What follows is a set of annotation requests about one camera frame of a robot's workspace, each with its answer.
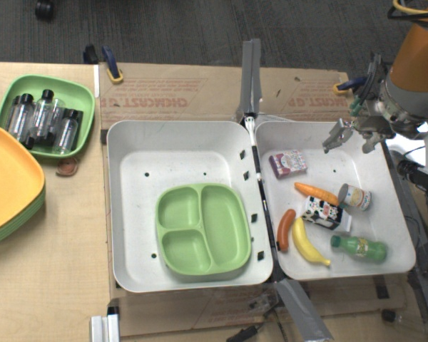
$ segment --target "white tray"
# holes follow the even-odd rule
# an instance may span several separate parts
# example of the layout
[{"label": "white tray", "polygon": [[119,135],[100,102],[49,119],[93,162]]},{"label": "white tray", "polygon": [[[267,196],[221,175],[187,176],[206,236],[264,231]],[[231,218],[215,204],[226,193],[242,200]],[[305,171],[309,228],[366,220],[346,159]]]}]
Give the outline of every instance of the white tray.
[{"label": "white tray", "polygon": [[[250,137],[243,127],[233,122],[126,120],[110,128],[107,143],[113,272],[124,289],[143,293],[241,286],[269,278],[270,243]],[[160,254],[156,203],[171,187],[206,182],[231,186],[240,195],[253,240],[251,256],[228,274],[177,275]]]},{"label": "white tray", "polygon": [[[372,193],[371,205],[367,210],[347,208],[347,212],[352,215],[351,235],[383,241],[388,246],[387,258],[385,262],[377,263],[353,259],[338,250],[333,251],[330,238],[334,233],[306,222],[308,238],[332,263],[330,267],[326,267],[303,259],[289,234],[288,252],[278,252],[282,270],[297,280],[409,271],[415,263],[415,250],[382,148],[378,145],[373,152],[364,154],[364,140],[354,133],[342,147],[325,154],[322,141],[328,137],[333,125],[334,123],[265,122],[257,126],[255,137],[274,232],[276,234],[279,221],[287,209],[292,208],[297,214],[302,209],[306,196],[294,188],[294,182],[321,187],[335,195],[346,182]],[[290,149],[302,151],[307,162],[307,172],[278,180],[268,158],[271,154]]]}]

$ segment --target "stack of plates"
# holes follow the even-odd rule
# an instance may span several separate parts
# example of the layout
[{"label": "stack of plates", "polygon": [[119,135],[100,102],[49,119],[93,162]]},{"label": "stack of plates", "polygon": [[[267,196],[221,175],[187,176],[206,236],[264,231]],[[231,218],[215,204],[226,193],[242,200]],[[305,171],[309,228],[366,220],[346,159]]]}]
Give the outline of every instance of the stack of plates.
[{"label": "stack of plates", "polygon": [[0,241],[43,205],[44,180],[44,172],[30,152],[0,128]]}]

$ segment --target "yellow cable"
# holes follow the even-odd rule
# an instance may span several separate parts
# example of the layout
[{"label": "yellow cable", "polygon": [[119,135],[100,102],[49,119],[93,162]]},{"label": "yellow cable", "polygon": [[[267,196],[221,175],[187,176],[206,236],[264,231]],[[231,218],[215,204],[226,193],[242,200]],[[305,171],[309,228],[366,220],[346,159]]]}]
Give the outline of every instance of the yellow cable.
[{"label": "yellow cable", "polygon": [[425,14],[428,12],[428,10],[417,10],[417,9],[408,8],[406,6],[401,5],[398,1],[399,0],[393,0],[393,6],[396,8],[396,10],[402,11],[403,13],[414,15],[414,14]]}]

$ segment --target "black wheel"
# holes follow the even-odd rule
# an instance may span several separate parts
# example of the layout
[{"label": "black wheel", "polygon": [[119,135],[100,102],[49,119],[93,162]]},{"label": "black wheel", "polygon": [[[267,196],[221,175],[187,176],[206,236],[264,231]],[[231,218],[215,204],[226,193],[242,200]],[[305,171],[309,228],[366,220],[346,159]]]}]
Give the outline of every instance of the black wheel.
[{"label": "black wheel", "polygon": [[35,15],[39,19],[51,20],[54,14],[54,4],[47,0],[38,0],[35,7]]}]

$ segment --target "green bottle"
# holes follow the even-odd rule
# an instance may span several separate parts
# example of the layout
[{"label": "green bottle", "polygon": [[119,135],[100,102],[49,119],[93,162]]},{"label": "green bottle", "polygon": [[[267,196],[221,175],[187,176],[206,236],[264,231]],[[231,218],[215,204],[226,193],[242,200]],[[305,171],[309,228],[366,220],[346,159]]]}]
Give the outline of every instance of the green bottle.
[{"label": "green bottle", "polygon": [[382,261],[387,257],[387,247],[381,242],[371,242],[361,237],[331,237],[331,247],[341,247],[348,254],[356,257],[366,257],[375,261]]}]

